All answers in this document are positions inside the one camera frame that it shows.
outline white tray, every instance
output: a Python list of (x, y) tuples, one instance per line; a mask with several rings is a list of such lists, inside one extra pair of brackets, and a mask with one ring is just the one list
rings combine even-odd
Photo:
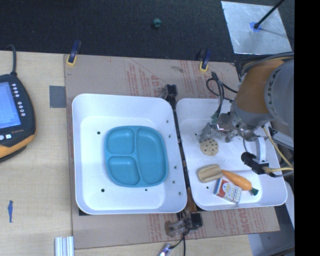
[[(217, 108), (217, 99), (198, 98), (181, 99), (176, 106), (182, 147), (194, 202), (206, 211), (284, 204), (287, 200), (287, 189), (283, 177), (274, 178), (266, 174), (257, 175), (250, 167), (245, 165), (241, 160), (241, 154), (246, 151), (241, 137), (234, 137), (231, 142), (226, 143), (224, 136), (215, 133), (213, 138), (218, 142), (218, 154), (208, 156), (202, 153), (198, 137), (205, 125), (211, 122), (211, 116)], [(225, 100), (221, 112), (227, 113), (229, 110), (230, 103)], [(259, 128), (256, 134), (265, 136), (262, 128)], [(249, 152), (255, 154), (256, 146), (254, 142), (247, 142), (246, 148)], [(279, 168), (276, 151), (269, 140), (266, 141), (266, 152), (269, 166)], [(249, 191), (243, 191), (238, 204), (214, 195), (217, 181), (203, 183), (197, 176), (199, 168), (211, 164), (218, 164), (220, 168), (225, 170), (238, 171), (238, 174), (250, 180), (252, 186), (259, 190), (258, 194), (253, 196)]]
[[(87, 214), (177, 213), (187, 204), (172, 107), (161, 98), (80, 94), (72, 102), (75, 196)], [(157, 130), (167, 150), (168, 175), (148, 187), (125, 187), (108, 176), (104, 139), (120, 126)]]

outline small carton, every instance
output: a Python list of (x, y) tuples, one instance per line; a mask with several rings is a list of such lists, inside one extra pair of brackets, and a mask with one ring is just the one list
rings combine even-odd
[(241, 192), (241, 187), (238, 187), (230, 181), (220, 178), (214, 194), (227, 201), (237, 204), (239, 203)]

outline handheld device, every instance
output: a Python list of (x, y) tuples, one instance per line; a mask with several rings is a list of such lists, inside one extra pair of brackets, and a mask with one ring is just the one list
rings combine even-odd
[(23, 151), (37, 134), (32, 101), (16, 73), (16, 49), (8, 47), (13, 52), (13, 70), (0, 75), (0, 162)]

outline wire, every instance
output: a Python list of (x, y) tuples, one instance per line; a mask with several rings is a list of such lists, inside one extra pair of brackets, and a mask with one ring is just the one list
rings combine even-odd
[[(270, 142), (272, 143), (272, 145), (274, 146), (275, 150), (279, 153), (279, 155), (281, 156), (281, 158), (285, 161), (285, 163), (289, 166), (289, 167), (281, 167), (281, 168), (269, 168), (269, 167), (262, 167), (264, 169), (264, 172), (267, 174), (273, 174), (273, 177), (283, 177), (283, 176), (287, 176), (290, 174), (294, 173), (294, 167), (292, 166), (292, 164), (287, 160), (287, 158), (284, 156), (284, 154), (282, 154), (282, 152), (280, 151), (280, 149), (277, 147), (276, 143), (274, 142), (274, 140), (271, 138), (271, 136), (269, 135), (267, 129), (265, 126), (262, 127), (265, 134), (267, 135), (267, 137), (269, 138)], [(278, 172), (278, 171), (290, 171), (287, 173), (283, 173), (280, 175), (276, 175), (274, 174), (274, 172)]]
[(9, 45), (7, 45), (5, 50), (8, 49), (8, 48), (11, 48), (12, 49), (12, 53), (13, 53), (13, 67), (12, 67), (11, 75), (16, 76), (17, 75), (17, 73), (16, 73), (16, 67), (17, 67), (17, 51), (16, 51), (16, 47), (13, 44), (9, 44)]
[[(177, 217), (179, 220), (181, 220), (184, 216), (186, 216), (185, 210), (178, 212)], [(183, 256), (186, 255), (186, 235), (189, 233), (190, 229), (182, 233), (182, 238), (175, 244), (169, 247), (169, 249), (176, 248), (182, 241), (183, 241)]]
[(274, 140), (271, 138), (271, 136), (269, 135), (267, 129), (265, 126), (262, 127), (265, 134), (268, 136), (269, 140), (271, 141), (272, 145), (274, 146), (275, 150), (279, 153), (279, 155), (281, 156), (281, 158), (286, 162), (286, 164), (293, 168), (292, 164), (286, 159), (286, 157), (282, 154), (282, 152), (280, 151), (280, 149), (277, 147), (276, 143), (274, 142)]
[(250, 68), (252, 68), (252, 66), (261, 63), (261, 62), (265, 62), (265, 61), (269, 61), (269, 60), (290, 60), (292, 58), (294, 58), (295, 53), (293, 51), (289, 51), (289, 52), (283, 52), (283, 53), (279, 53), (279, 54), (273, 54), (273, 55), (264, 55), (264, 56), (259, 56), (256, 58), (251, 58), (245, 61), (240, 62), (240, 67), (241, 67), (241, 71), (240, 74), (243, 75), (245, 73), (247, 73), (249, 71)]
[[(231, 92), (233, 93), (237, 93), (236, 90), (233, 90), (231, 89), (230, 87), (228, 87), (226, 84), (224, 84), (217, 76), (217, 74), (215, 72), (211, 72), (211, 78), (209, 78), (206, 82), (205, 82), (205, 85), (207, 87), (207, 89), (214, 95), (218, 96), (219, 98), (219, 106), (217, 108), (217, 110), (215, 111), (215, 113), (212, 115), (212, 124), (215, 124), (217, 123), (217, 120), (219, 118), (219, 115), (220, 115), (220, 112), (221, 112), (221, 108), (222, 108), (222, 104), (224, 102), (224, 100), (228, 100), (230, 102), (233, 101), (233, 99), (230, 99), (230, 98), (226, 98), (225, 97), (225, 88), (230, 90)], [(215, 81), (216, 82), (216, 85), (218, 87), (218, 91), (219, 91), (219, 94), (214, 92), (210, 87), (209, 87), (209, 82), (210, 81)]]

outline carrot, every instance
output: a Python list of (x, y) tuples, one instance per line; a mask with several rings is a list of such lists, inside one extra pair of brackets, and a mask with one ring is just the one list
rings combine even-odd
[(221, 172), (224, 176), (226, 176), (233, 184), (236, 186), (242, 188), (244, 191), (251, 191), (252, 194), (255, 196), (258, 194), (258, 190), (252, 187), (252, 184), (249, 180), (247, 180), (245, 177), (242, 177), (236, 173), (233, 173), (231, 171), (223, 170), (221, 169)]

